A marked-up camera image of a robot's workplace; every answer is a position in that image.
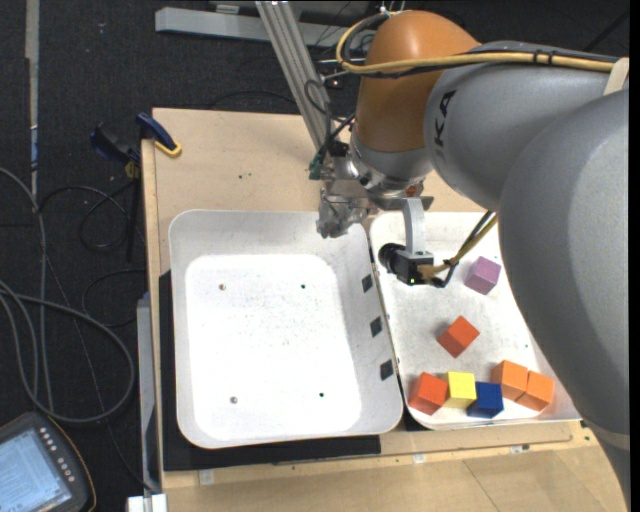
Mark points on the pale wood board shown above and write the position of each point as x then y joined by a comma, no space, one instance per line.
240,165

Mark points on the yellow cube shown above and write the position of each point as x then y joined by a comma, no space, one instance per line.
460,389

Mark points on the light orange cube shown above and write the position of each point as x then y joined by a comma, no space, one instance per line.
510,378
537,391

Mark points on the white plastic tray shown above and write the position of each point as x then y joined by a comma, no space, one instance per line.
425,305
270,325

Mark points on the blue cube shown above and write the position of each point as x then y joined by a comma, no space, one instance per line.
487,400

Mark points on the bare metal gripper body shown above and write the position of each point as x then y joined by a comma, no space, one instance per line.
380,192

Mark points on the black cylinder on white bracket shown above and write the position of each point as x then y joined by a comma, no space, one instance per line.
414,265

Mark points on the red-orange cube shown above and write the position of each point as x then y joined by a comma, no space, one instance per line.
427,393
458,336

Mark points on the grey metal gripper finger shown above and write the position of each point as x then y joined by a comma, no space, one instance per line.
329,222
356,215

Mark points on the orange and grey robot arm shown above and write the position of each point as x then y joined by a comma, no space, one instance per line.
500,130

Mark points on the purple cube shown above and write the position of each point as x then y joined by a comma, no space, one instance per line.
482,275

